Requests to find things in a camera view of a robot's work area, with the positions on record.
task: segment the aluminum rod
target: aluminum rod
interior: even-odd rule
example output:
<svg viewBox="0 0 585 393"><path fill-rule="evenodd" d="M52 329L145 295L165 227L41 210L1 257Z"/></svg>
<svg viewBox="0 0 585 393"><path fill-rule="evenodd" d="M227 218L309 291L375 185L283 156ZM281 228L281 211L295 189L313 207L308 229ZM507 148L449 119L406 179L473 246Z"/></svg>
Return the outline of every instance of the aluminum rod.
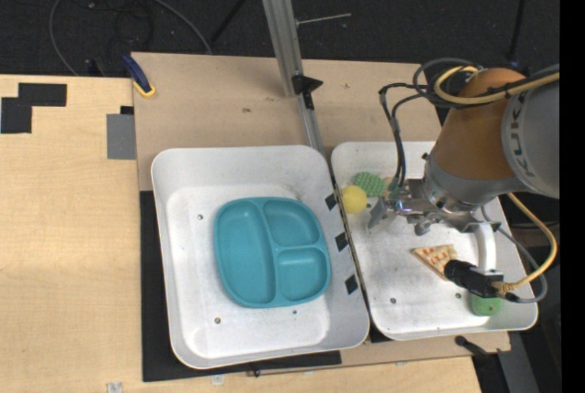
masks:
<svg viewBox="0 0 585 393"><path fill-rule="evenodd" d="M324 154L319 126L312 109L304 105L303 96L294 92L293 76L303 74L303 60L296 21L291 0L262 0L268 27L271 31L272 45L281 71L282 87L286 97L297 96L299 114L304 126L307 143Z"/></svg>

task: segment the wooden table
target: wooden table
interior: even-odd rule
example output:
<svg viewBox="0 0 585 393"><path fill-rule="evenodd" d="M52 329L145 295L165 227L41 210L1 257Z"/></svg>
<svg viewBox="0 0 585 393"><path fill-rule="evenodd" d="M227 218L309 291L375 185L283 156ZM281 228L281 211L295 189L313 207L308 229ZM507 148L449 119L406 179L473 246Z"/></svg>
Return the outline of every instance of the wooden table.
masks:
<svg viewBox="0 0 585 393"><path fill-rule="evenodd" d="M207 106L206 109L212 110L223 106L220 111L225 128L229 128L230 118L242 123L251 121L247 116L257 115L260 116L257 121L266 122L268 117L262 120L262 105L287 103L280 99L276 88L268 94L258 91L253 95L251 92L255 91L231 90L234 93L231 97L228 90L208 90L214 92L211 101L200 97L205 91L200 89L202 86L209 86L213 80L221 83L218 74L222 72L240 72L243 80L249 80L246 69L253 67L255 80L278 76L273 59L159 54L135 54L135 58L147 76L158 83L161 105L169 92L165 89L165 77L175 67L176 79L182 79L183 70L185 80L193 80L193 86L198 89L196 99L175 91L174 96L186 98L179 103L191 102L201 109ZM324 113L317 116L326 146L339 142L333 126L340 126L341 117L352 124L384 124L379 107L373 110L378 105L377 95L374 93L373 101L365 101L369 94L361 94L358 83L366 83L365 76L371 78L373 73L377 73L376 82L381 80L377 76L390 82L397 73L395 78L413 71L413 66L390 65L306 60L307 75L325 81L335 79L331 81L335 84L331 89L322 88L321 93L314 95L317 109L322 109L318 112ZM109 383L122 382L123 392L218 391L210 377L142 381L139 189L149 188L144 168L154 153L153 148L166 147L166 140L181 142L184 128L189 127L193 127L189 142L181 145L193 141L200 145L221 143L221 135L217 131L212 133L205 123L189 123L188 118L175 126L176 134L164 135L165 128L161 129L161 125L159 133L153 133L152 124L146 119L148 109L157 100L133 98L128 79L5 75L0 76L0 97L17 97L18 84L31 82L67 84L67 106L33 107L31 133L0 134L2 388L43 393L106 392ZM340 101L339 93L362 99L365 103L361 109L367 109L367 114L360 114L359 105L354 105L355 115L341 114L335 107ZM106 115L120 113L121 106L133 105L134 101L138 160L108 159ZM409 116L415 115L419 120L431 118L430 114L417 111L415 103L405 106L405 132ZM271 108L265 115L278 112L277 118L288 118L282 109ZM296 119L293 109L287 115ZM422 137L418 138L416 133L412 137L425 140L428 138L424 137L421 122L411 128L419 128ZM151 149L144 143L148 137L144 132L149 129ZM261 140L261 135L254 136L252 141L250 137L234 135L233 128L229 130L229 143L255 144ZM286 133L279 137L282 141L289 141L287 134L297 134L288 127L282 131ZM356 135L368 129L348 124L343 131L347 132L346 141L354 141ZM426 132L436 134L438 126ZM388 137L388 133L380 129L374 136ZM280 140L273 137L269 143ZM302 136L298 136L298 142L303 142ZM476 334L469 339L491 352L509 349L505 333ZM480 391L469 353L456 346L452 339L366 343L344 351L342 358L342 367L315 369L313 373L287 372L258 378L244 373L226 375L220 390Z"/></svg>

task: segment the black bracket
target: black bracket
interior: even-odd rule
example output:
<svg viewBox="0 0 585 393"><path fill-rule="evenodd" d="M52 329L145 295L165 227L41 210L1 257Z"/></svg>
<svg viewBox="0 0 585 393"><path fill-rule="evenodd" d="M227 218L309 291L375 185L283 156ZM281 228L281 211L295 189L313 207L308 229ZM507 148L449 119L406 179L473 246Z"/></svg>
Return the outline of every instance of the black bracket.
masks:
<svg viewBox="0 0 585 393"><path fill-rule="evenodd" d="M315 80L304 75L294 75L292 77L292 87L294 88L294 93L302 94L304 106L312 111L314 111L314 104L313 97L311 97L311 92L316 90L322 84L322 81Z"/></svg>
<svg viewBox="0 0 585 393"><path fill-rule="evenodd" d="M472 294L480 297L497 297L494 282L503 281L504 274L499 271L483 274L476 269L477 267L468 261L449 260L443 274L449 281L467 289Z"/></svg>

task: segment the black mat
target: black mat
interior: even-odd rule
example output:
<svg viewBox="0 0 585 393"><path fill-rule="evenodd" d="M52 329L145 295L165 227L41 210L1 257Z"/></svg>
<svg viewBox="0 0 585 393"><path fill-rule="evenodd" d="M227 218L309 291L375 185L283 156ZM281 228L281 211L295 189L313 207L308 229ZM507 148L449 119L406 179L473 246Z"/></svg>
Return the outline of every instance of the black mat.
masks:
<svg viewBox="0 0 585 393"><path fill-rule="evenodd" d="M251 372L257 376L262 370L341 364L341 355L338 351L212 369L194 369L182 364L176 358L169 338L165 281L153 192L141 192L140 209L143 381L204 377L232 372Z"/></svg>

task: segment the blue clamp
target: blue clamp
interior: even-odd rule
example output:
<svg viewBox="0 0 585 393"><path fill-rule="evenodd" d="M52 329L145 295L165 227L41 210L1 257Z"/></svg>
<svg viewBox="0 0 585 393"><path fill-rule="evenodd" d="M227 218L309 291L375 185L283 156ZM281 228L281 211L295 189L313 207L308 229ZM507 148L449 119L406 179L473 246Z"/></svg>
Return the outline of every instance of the blue clamp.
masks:
<svg viewBox="0 0 585 393"><path fill-rule="evenodd" d="M140 68L140 65L138 65L138 63L136 63L136 61L128 55L122 55L122 64L130 73L136 90L138 90L138 92L140 92L143 97L147 98L153 96L156 92L156 89L148 81L146 75L143 72L143 69Z"/></svg>

